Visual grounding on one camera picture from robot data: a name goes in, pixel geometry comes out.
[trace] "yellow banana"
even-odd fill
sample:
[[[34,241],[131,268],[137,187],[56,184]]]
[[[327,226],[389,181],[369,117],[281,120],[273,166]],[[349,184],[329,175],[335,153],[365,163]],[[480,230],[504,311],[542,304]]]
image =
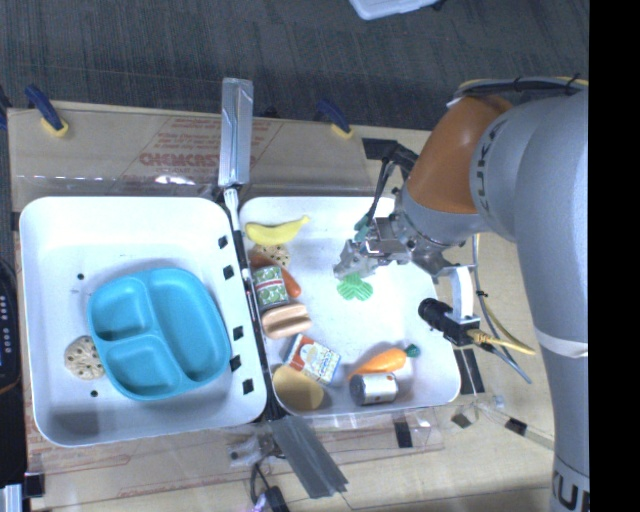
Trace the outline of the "yellow banana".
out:
[[[279,245],[293,240],[300,228],[311,219],[303,215],[298,220],[292,220],[277,226],[265,226],[257,222],[247,222],[244,232],[249,240],[258,245]]]

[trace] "blue divided plate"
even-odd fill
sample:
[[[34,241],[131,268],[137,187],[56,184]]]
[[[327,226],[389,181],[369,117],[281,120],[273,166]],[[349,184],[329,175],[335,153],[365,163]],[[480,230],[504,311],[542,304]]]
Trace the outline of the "blue divided plate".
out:
[[[145,270],[110,281],[89,299],[87,316],[105,372],[129,398],[179,395],[228,367],[224,321],[202,282],[186,270]]]

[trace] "orange carrot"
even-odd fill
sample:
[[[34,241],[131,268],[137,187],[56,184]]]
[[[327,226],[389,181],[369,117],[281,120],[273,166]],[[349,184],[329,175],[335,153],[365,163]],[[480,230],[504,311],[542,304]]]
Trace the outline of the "orange carrot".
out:
[[[260,254],[257,252],[254,252],[250,255],[249,263],[253,268],[261,268],[261,267],[268,267],[270,265],[278,265],[277,262],[273,261],[268,256],[265,256],[264,254]],[[296,297],[299,297],[300,294],[302,293],[302,288],[300,288],[298,281],[296,281],[293,278],[291,273],[286,268],[284,268],[282,265],[278,265],[278,266],[282,271],[282,279],[284,280],[284,287],[286,288],[287,294],[289,295],[289,297],[293,297],[294,299]]]
[[[390,348],[369,359],[357,370],[351,372],[347,379],[361,373],[385,373],[399,370],[407,362],[407,357],[417,357],[419,354],[420,349],[413,344],[404,350],[398,347]]]

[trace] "dark gray carpet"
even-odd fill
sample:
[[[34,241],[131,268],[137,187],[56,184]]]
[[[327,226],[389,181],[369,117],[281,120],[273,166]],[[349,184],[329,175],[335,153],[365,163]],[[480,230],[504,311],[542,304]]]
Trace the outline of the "dark gray carpet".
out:
[[[222,78],[253,80],[255,114],[432,129],[473,78],[589,77],[588,0],[447,0],[365,21],[348,0],[3,0],[0,83],[52,99],[220,111]],[[0,256],[11,259],[6,137]]]

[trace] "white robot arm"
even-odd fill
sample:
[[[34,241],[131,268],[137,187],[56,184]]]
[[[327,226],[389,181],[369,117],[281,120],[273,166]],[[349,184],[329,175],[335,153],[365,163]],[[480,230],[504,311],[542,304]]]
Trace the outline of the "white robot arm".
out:
[[[493,94],[508,84],[557,94],[512,106]],[[394,213],[375,218],[372,207],[334,274],[366,277],[396,261],[436,277],[452,268],[443,252],[476,233],[514,242],[554,410],[551,510],[588,511],[588,88],[574,79],[478,81],[456,96],[397,192]],[[420,307],[425,320],[434,318]]]

